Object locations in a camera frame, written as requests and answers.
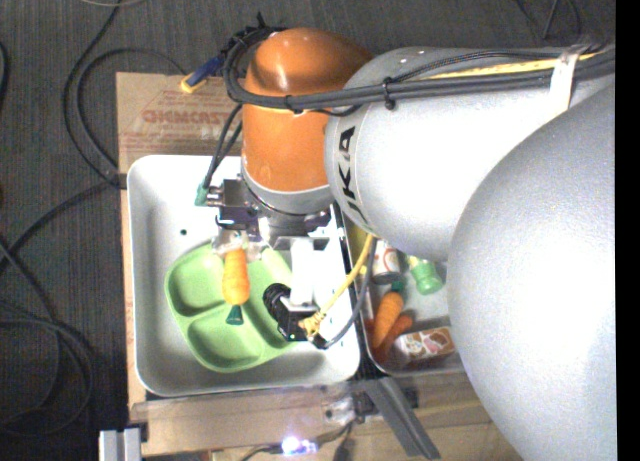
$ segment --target metal tray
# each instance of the metal tray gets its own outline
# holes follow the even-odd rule
[[[365,233],[359,229],[348,217],[344,218],[345,229],[349,237],[349,249],[355,250],[351,253],[352,259],[358,256],[357,251],[361,249],[364,242]],[[404,255],[399,253],[401,261]],[[447,284],[446,284],[446,264],[438,264],[438,273],[444,280],[444,286],[437,292],[429,295],[422,295],[418,292],[415,280],[410,274],[406,263],[401,263],[402,279],[405,284],[403,295],[405,303],[403,313],[407,313],[414,319],[413,326],[407,331],[412,333],[415,331],[439,328],[442,326],[451,326],[449,319],[449,306],[447,301]],[[358,291],[362,291],[363,277],[360,276],[356,280]],[[391,285],[376,285],[373,282],[369,284],[368,295],[364,301],[364,305],[360,312],[362,330],[366,331],[366,324],[374,317],[374,311],[377,310],[382,296],[389,291]],[[464,366],[458,352],[454,352],[446,357],[434,358],[429,362],[425,362],[418,366],[402,367],[397,363],[393,352],[388,360],[384,363],[376,361],[373,349],[369,344],[369,338],[363,334],[364,351],[363,356],[367,356],[374,366],[383,374],[393,377],[413,377],[429,374],[448,374],[462,373]]]
[[[360,363],[355,328],[341,342],[320,351],[307,342],[258,367],[222,374],[202,366],[187,345],[164,292],[167,270],[181,255],[216,235],[216,208],[196,207],[198,184],[210,157],[150,155],[136,161],[128,175],[129,221],[133,268],[135,363],[138,377],[152,393],[180,397],[204,393],[286,386],[329,385],[349,379]],[[235,178],[238,157],[227,157],[214,185]],[[314,233],[329,237],[317,253],[315,299],[322,303],[345,277],[344,232],[335,219]],[[331,338],[351,315],[347,293],[323,321],[321,333]]]

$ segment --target yellow cable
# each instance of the yellow cable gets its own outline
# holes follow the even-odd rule
[[[338,289],[329,298],[329,300],[324,305],[322,305],[320,310],[314,313],[311,317],[307,317],[306,319],[301,320],[298,323],[298,325],[307,332],[307,338],[312,339],[318,334],[318,331],[320,330],[320,323],[326,317],[329,309],[336,303],[342,293],[349,288],[349,285],[353,283],[353,280],[356,279],[356,276],[358,276],[358,273],[360,273],[360,269],[362,269],[362,266],[367,259],[367,255],[369,254],[372,242],[373,235],[368,234],[367,238],[364,241],[364,246],[362,247],[362,251],[360,252],[358,260],[347,275],[347,278],[344,280],[342,285],[340,285],[340,287],[338,287]]]
[[[583,54],[580,56],[580,60],[589,59],[593,57],[593,54]],[[490,66],[476,66],[473,68],[467,68],[465,70],[457,70],[453,72],[438,73],[435,75],[427,75],[424,77],[418,77],[416,80],[427,79],[448,79],[451,77],[468,77],[472,75],[490,75],[490,74],[504,74],[504,73],[521,73],[521,72],[533,72],[536,70],[549,70],[553,68],[558,60],[557,59],[537,59],[535,61],[520,61],[516,63],[501,63]]]

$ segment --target toy carrot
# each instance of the toy carrot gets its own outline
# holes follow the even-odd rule
[[[365,319],[364,320],[364,330],[367,332],[367,335],[371,337],[373,335],[373,319]]]
[[[374,349],[380,347],[382,341],[385,339],[391,326],[396,322],[396,319],[400,316],[402,308],[404,307],[404,299],[398,290],[402,289],[401,282],[394,282],[391,286],[391,290],[387,292],[380,300],[378,311],[374,317],[373,322],[373,335],[371,343]]]
[[[378,363],[386,363],[387,357],[389,356],[389,351],[391,350],[391,346],[396,341],[396,339],[404,334],[411,326],[413,326],[413,319],[410,315],[400,314],[396,322],[393,323],[389,333],[384,338],[382,343],[377,349],[373,350],[373,357],[376,359]]]
[[[244,249],[229,251],[224,257],[222,274],[222,297],[231,305],[227,324],[243,324],[241,305],[249,300],[249,275],[247,273],[247,255]]]

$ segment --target light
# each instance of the light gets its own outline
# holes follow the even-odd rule
[[[309,440],[299,440],[295,436],[287,436],[282,440],[282,453],[285,456],[312,454],[318,452],[318,444]]]

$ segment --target green plastic plate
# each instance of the green plastic plate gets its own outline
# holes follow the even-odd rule
[[[272,283],[290,284],[291,270],[282,256],[267,248],[261,260],[248,264],[251,290],[242,305],[242,325],[225,322],[231,305],[222,298],[223,269],[222,259],[206,244],[181,256],[165,276],[169,306],[198,361],[217,372],[238,372],[293,347],[277,331],[262,302],[264,290]]]

